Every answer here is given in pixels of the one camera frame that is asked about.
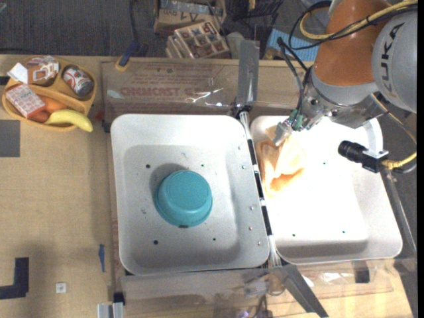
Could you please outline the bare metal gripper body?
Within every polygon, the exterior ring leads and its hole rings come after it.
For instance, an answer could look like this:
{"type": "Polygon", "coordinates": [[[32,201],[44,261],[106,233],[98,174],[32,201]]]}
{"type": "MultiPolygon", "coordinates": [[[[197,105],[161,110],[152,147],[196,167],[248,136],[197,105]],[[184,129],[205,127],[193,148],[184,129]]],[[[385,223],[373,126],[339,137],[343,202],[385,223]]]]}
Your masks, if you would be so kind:
{"type": "Polygon", "coordinates": [[[286,120],[278,123],[277,133],[309,130],[329,115],[333,107],[313,85],[306,85],[300,92],[296,108],[286,120]]]}

